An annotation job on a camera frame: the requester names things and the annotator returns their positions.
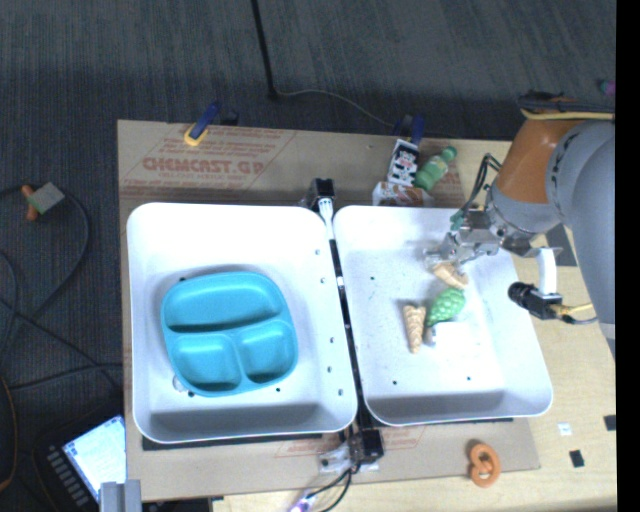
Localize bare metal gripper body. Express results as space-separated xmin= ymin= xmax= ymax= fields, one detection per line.
xmin=451 ymin=209 xmax=509 ymax=257

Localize tan waffle cone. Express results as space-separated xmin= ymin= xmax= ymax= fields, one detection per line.
xmin=402 ymin=303 xmax=428 ymax=355
xmin=431 ymin=262 xmax=470 ymax=291

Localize green grapes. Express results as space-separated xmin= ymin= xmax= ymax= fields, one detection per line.
xmin=424 ymin=287 xmax=468 ymax=328

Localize brown and white packet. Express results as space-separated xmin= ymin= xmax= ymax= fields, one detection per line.
xmin=371 ymin=180 xmax=434 ymax=208

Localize green bottle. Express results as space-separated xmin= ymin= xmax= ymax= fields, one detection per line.
xmin=412 ymin=145 xmax=459 ymax=192

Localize white milk carton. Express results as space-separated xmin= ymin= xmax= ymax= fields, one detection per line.
xmin=386 ymin=139 xmax=421 ymax=189

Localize thin black and white rod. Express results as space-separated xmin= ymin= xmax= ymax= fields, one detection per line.
xmin=318 ymin=197 xmax=372 ymax=437

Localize white plastic tray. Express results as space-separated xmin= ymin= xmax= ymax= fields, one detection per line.
xmin=331 ymin=204 xmax=554 ymax=428
xmin=125 ymin=201 xmax=359 ymax=445

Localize orange pretzel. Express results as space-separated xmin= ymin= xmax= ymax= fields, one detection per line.
xmin=466 ymin=439 xmax=502 ymax=489

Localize blue divided plate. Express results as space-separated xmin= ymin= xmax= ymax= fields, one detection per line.
xmin=159 ymin=270 xmax=300 ymax=398

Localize brown cardboard board red print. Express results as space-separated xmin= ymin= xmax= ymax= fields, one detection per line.
xmin=116 ymin=119 xmax=542 ymax=502

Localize black cylinder on white bracket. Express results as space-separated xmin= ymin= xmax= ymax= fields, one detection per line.
xmin=507 ymin=246 xmax=564 ymax=320

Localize black block with thin wires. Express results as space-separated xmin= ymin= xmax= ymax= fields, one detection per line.
xmin=348 ymin=428 xmax=386 ymax=462
xmin=307 ymin=177 xmax=336 ymax=210

